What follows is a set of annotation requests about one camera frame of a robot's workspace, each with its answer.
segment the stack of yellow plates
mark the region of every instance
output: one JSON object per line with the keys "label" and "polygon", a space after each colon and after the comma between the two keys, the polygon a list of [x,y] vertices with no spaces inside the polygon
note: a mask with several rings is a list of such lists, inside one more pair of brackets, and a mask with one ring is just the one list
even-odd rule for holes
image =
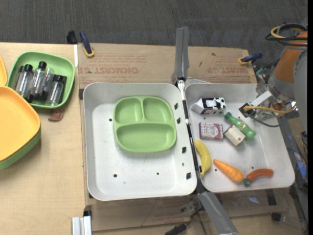
{"label": "stack of yellow plates", "polygon": [[15,90],[4,86],[6,80],[0,58],[0,169],[24,156],[41,137],[38,114]]}

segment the glass bottle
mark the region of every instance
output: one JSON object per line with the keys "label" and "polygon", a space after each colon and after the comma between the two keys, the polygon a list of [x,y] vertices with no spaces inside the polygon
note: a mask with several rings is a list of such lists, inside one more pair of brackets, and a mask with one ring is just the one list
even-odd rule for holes
{"label": "glass bottle", "polygon": [[224,116],[226,120],[239,128],[239,130],[246,136],[246,140],[250,141],[256,135],[256,132],[252,130],[245,122],[243,122],[239,118],[235,118],[232,116],[230,112],[227,112]]}
{"label": "glass bottle", "polygon": [[48,97],[46,100],[47,105],[54,106],[59,103],[63,91],[63,76],[58,75],[56,80],[52,82]]}
{"label": "glass bottle", "polygon": [[52,68],[46,68],[45,71],[46,71],[46,76],[45,76],[45,80],[43,82],[43,92],[42,92],[41,97],[40,97],[41,100],[47,99],[48,92],[51,89],[51,85],[52,85],[52,82],[53,82],[53,79],[55,76],[54,70]]}
{"label": "glass bottle", "polygon": [[22,97],[27,98],[33,79],[33,67],[29,64],[25,65],[17,82],[16,92]]}
{"label": "glass bottle", "polygon": [[43,85],[46,78],[46,70],[47,63],[44,61],[40,61],[38,67],[35,69],[32,87],[30,93],[34,96],[34,98],[39,97],[43,92]]}
{"label": "glass bottle", "polygon": [[16,86],[17,86],[17,84],[18,84],[18,80],[19,80],[19,77],[20,77],[20,74],[21,74],[23,68],[24,68],[24,65],[22,65],[21,67],[19,67],[18,73],[17,73],[16,76],[15,76],[14,84],[13,84],[13,86],[12,86],[12,89],[14,89],[14,90],[16,89]]}
{"label": "glass bottle", "polygon": [[304,219],[300,219],[299,217],[291,216],[290,214],[287,214],[287,213],[273,212],[271,214],[271,217],[272,217],[272,220],[274,220],[274,221],[300,228],[302,231],[305,231],[307,228],[307,222]]}

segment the wire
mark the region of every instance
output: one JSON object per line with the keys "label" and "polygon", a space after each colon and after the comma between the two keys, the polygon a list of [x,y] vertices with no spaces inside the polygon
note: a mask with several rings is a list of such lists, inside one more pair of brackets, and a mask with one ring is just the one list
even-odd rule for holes
{"label": "wire", "polygon": [[[298,31],[307,31],[308,28],[304,27],[301,24],[296,24],[296,23],[289,23],[289,24],[282,24],[281,26],[274,27],[271,31],[270,34],[265,37],[266,40],[269,41],[277,41],[283,46],[287,47],[308,47],[308,38],[307,37],[284,37],[279,34],[279,32],[283,32],[285,30],[298,30]],[[284,41],[293,41],[293,43],[285,43]]]}
{"label": "wire", "polygon": [[246,118],[249,117],[249,118],[251,118],[251,119],[253,119],[253,120],[255,120],[255,121],[257,121],[257,122],[259,122],[259,123],[261,123],[261,124],[263,124],[265,126],[267,126],[267,127],[272,127],[272,128],[279,127],[279,126],[283,125],[288,120],[288,119],[286,119],[286,120],[284,120],[283,122],[281,122],[280,124],[277,124],[277,125],[270,125],[270,124],[264,123],[263,121],[257,119],[256,117],[252,117],[252,116],[248,115],[247,113],[244,113],[244,116]]}
{"label": "wire", "polygon": [[276,112],[276,113],[280,113],[280,114],[286,114],[286,113],[290,113],[293,110],[295,110],[297,106],[294,105],[291,109],[287,110],[287,111],[279,111],[273,108],[267,108],[267,107],[263,107],[263,106],[245,106],[244,107],[244,111],[247,112],[248,110],[251,109],[260,109],[260,110],[267,110],[267,111],[271,111],[271,112]]}
{"label": "wire", "polygon": [[204,224],[203,224],[202,219],[201,219],[201,217],[200,217],[200,215],[199,215],[198,212],[197,212],[197,216],[198,216],[198,218],[199,218],[199,221],[200,221],[200,224],[201,224],[201,226],[202,226],[202,229],[203,229],[204,234],[207,235],[207,231],[206,231],[206,229],[205,229],[205,227],[204,227]]}
{"label": "wire", "polygon": [[[271,35],[273,36],[273,37],[276,37],[276,38],[286,38],[286,37],[283,37],[283,36],[281,36],[281,35],[277,35],[275,32],[277,31],[277,29],[279,29],[281,26],[277,26],[277,27],[274,27],[271,31],[270,31],[270,33],[271,33]],[[303,29],[301,29],[301,28],[291,28],[291,29],[293,29],[293,30],[299,30],[299,31],[305,31],[305,30],[303,30]]]}

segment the green divided plate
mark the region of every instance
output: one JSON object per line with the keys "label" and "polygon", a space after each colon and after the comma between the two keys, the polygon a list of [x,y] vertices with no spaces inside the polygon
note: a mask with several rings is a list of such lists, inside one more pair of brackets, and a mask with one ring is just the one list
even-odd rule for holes
{"label": "green divided plate", "polygon": [[176,126],[170,105],[154,96],[119,100],[113,112],[116,140],[125,151],[158,152],[176,142]]}
{"label": "green divided plate", "polygon": [[63,88],[63,98],[59,104],[50,106],[46,105],[45,101],[33,100],[30,105],[38,108],[55,109],[59,108],[66,103],[72,90],[75,79],[75,67],[72,62],[64,57],[57,55],[39,52],[39,51],[27,51],[19,55],[10,71],[7,86],[12,88],[18,69],[26,64],[33,66],[35,70],[38,67],[40,61],[47,63],[47,68],[52,68],[57,75],[66,76],[65,86]]}

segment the gray carpet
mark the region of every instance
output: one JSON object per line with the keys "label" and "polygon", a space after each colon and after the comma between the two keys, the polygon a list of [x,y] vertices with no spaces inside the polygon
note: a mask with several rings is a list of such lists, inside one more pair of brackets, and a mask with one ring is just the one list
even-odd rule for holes
{"label": "gray carpet", "polygon": [[265,36],[307,16],[308,0],[0,0],[0,41],[66,44],[72,29],[91,43],[174,46],[188,26],[189,46],[243,48],[270,63],[283,47]]}

